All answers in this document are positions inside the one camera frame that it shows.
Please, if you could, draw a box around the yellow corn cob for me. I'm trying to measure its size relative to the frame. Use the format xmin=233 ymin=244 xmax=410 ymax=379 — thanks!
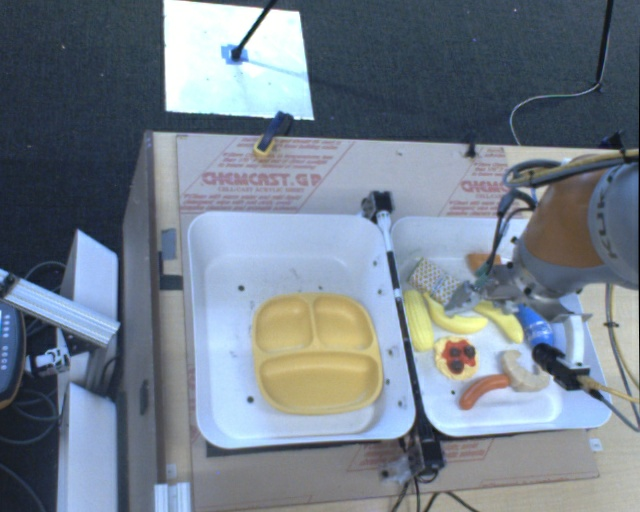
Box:
xmin=403 ymin=289 xmax=436 ymax=353

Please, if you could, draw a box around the orange sausage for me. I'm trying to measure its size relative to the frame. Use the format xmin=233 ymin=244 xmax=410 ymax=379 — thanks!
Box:
xmin=458 ymin=373 xmax=512 ymax=412

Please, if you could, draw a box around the blue bottle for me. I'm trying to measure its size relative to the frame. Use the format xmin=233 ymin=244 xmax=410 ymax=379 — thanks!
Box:
xmin=514 ymin=304 xmax=556 ymax=349

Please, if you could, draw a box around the brown cardboard board red print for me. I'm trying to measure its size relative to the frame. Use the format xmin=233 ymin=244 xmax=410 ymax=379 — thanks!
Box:
xmin=175 ymin=133 xmax=601 ymax=496

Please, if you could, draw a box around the orange carrot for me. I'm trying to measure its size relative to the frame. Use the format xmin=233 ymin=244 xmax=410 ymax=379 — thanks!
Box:
xmin=466 ymin=252 xmax=502 ymax=274

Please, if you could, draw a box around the white plastic tray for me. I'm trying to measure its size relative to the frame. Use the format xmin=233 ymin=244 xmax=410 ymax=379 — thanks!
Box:
xmin=187 ymin=210 xmax=417 ymax=450
xmin=390 ymin=215 xmax=614 ymax=438

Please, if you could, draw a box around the beige curved biscuit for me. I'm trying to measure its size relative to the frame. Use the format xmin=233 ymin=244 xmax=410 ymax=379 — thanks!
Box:
xmin=500 ymin=349 xmax=552 ymax=393

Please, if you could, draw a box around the black cylinder on white bracket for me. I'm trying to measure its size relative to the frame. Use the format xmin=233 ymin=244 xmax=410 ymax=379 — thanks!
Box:
xmin=531 ymin=314 xmax=594 ymax=392

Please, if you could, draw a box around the yellow banana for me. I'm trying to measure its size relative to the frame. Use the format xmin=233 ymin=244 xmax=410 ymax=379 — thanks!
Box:
xmin=473 ymin=299 xmax=526 ymax=345
xmin=423 ymin=291 xmax=489 ymax=336

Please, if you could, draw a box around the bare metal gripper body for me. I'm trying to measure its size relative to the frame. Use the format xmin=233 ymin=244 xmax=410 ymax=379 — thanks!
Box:
xmin=478 ymin=263 xmax=576 ymax=322

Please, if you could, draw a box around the thin black and white rod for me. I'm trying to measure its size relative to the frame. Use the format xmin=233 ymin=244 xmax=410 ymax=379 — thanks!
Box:
xmin=375 ymin=210 xmax=437 ymax=446

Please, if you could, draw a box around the yellow pizza slice red topping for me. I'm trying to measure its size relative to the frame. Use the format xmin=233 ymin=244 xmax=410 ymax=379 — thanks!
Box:
xmin=433 ymin=335 xmax=482 ymax=383

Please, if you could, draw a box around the patterned yellow packet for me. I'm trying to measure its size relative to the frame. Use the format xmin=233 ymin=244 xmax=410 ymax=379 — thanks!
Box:
xmin=406 ymin=256 xmax=464 ymax=306

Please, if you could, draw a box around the yellow divided plate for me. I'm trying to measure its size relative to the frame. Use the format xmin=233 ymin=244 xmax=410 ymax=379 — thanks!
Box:
xmin=250 ymin=292 xmax=385 ymax=416

